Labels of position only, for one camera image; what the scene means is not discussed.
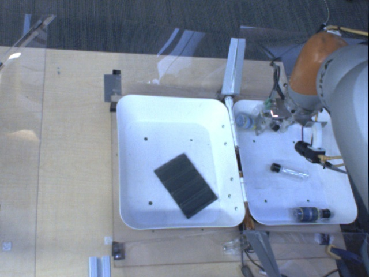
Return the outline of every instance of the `gray carpet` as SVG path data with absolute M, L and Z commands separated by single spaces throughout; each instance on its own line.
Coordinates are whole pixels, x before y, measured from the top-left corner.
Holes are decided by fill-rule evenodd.
M 329 24 L 368 30 L 369 0 L 327 2 Z M 327 18 L 323 0 L 0 0 L 0 7 L 3 46 L 22 35 L 25 14 L 56 14 L 49 48 L 156 54 L 178 28 L 206 33 L 193 55 L 207 57 L 226 57 L 241 25 L 309 36 Z

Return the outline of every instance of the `table surface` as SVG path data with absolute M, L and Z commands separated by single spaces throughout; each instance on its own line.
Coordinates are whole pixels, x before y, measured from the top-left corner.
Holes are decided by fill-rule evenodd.
M 0 53 L 4 51 L 6 48 L 1 47 Z M 42 53 L 35 53 L 34 57 L 37 56 L 44 59 Z M 12 219 L 0 222 L 0 240 L 24 244 L 13 245 L 11 252 L 0 252 L 1 276 L 88 276 L 89 257 L 111 254 L 111 245 L 105 244 L 105 239 L 113 236 L 112 130 L 110 104 L 103 101 L 103 75 L 118 69 L 123 81 L 159 79 L 164 85 L 166 81 L 180 85 L 188 79 L 201 80 L 203 89 L 223 80 L 226 59 L 174 58 L 166 70 L 167 77 L 174 79 L 165 79 L 160 74 L 163 58 L 46 50 L 40 148 L 19 143 L 19 147 L 12 149 L 14 161 L 22 162 L 20 165 L 26 163 L 25 153 L 27 157 L 40 153 L 37 169 L 33 169 L 38 171 L 38 179 L 30 186 L 25 170 L 19 176 L 14 164 L 2 166 L 9 179 L 1 176 L 1 188 L 26 186 L 35 191 L 22 200 L 17 192 L 8 195 L 5 202 L 0 198 L 0 218 L 5 214 Z M 168 70 L 175 65 L 183 65 L 183 69 L 177 67 L 179 72 L 170 74 Z M 22 73 L 26 74 L 14 76 L 28 77 L 29 71 Z M 269 93 L 265 89 L 272 79 L 269 63 L 246 61 L 244 76 L 248 81 L 244 88 L 250 98 L 264 98 Z M 16 175 L 19 179 L 14 184 L 12 177 Z M 324 229 L 339 231 L 338 226 Z M 322 226 L 314 226 L 307 231 L 321 230 Z M 290 260 L 277 262 L 282 269 L 291 266 Z M 293 266 L 301 277 L 323 276 L 336 267 L 328 257 L 296 259 Z M 255 276 L 263 276 L 254 265 L 250 267 Z M 112 262 L 111 273 L 112 276 L 242 276 L 240 262 L 235 261 L 141 267 L 114 267 Z

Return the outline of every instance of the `bottle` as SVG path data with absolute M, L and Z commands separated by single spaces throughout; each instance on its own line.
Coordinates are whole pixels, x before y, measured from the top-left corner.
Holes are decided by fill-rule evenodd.
M 317 207 L 296 207 L 293 209 L 293 217 L 297 222 L 316 222 L 317 220 L 330 218 L 329 209 Z
M 236 126 L 243 129 L 255 129 L 255 120 L 253 117 L 245 114 L 238 113 L 235 117 Z
M 298 178 L 308 178 L 309 176 L 309 174 L 304 171 L 287 169 L 277 163 L 273 163 L 270 166 L 270 170 L 272 170 L 272 172 L 274 173 L 286 173 L 286 174 L 293 175 L 294 177 L 298 177 Z

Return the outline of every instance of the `black rectangular object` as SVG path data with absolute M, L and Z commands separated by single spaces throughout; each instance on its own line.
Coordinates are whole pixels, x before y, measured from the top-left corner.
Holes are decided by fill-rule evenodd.
M 218 199 L 186 154 L 154 172 L 188 219 Z

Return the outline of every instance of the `white tray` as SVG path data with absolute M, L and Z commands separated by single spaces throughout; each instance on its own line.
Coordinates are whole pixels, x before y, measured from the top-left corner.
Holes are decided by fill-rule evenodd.
M 134 229 L 231 227 L 244 218 L 226 107 L 213 99 L 128 95 L 117 105 L 122 220 Z M 218 199 L 186 218 L 154 170 L 185 153 Z
M 262 105 L 262 102 L 238 101 L 234 105 L 234 114 L 251 114 L 257 105 Z M 339 155 L 326 111 L 319 113 L 319 121 L 328 122 L 322 131 L 326 154 Z M 312 224 L 348 224 L 356 219 L 357 207 L 348 176 L 312 164 L 295 151 L 295 142 L 301 140 L 301 126 L 290 126 L 285 133 L 267 130 L 259 136 L 255 135 L 255 131 L 236 130 L 248 206 L 255 220 L 266 225 L 299 224 L 292 217 L 291 211 L 295 207 L 331 210 L 331 218 Z M 310 139 L 311 129 L 305 128 L 304 140 L 310 142 Z M 310 176 L 301 181 L 282 173 L 273 173 L 270 170 L 272 163 L 307 170 Z

